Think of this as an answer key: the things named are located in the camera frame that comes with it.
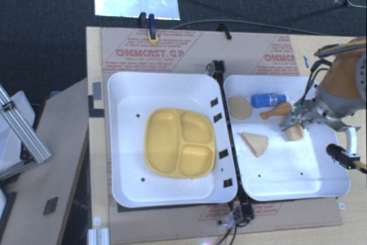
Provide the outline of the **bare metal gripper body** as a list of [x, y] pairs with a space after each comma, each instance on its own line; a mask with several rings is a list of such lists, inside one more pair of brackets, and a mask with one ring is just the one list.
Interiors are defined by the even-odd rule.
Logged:
[[308, 119], [309, 124], [324, 124], [334, 131], [345, 131], [349, 127], [342, 121], [340, 114], [334, 112], [325, 102], [319, 99], [298, 101], [295, 104], [295, 115], [299, 119]]

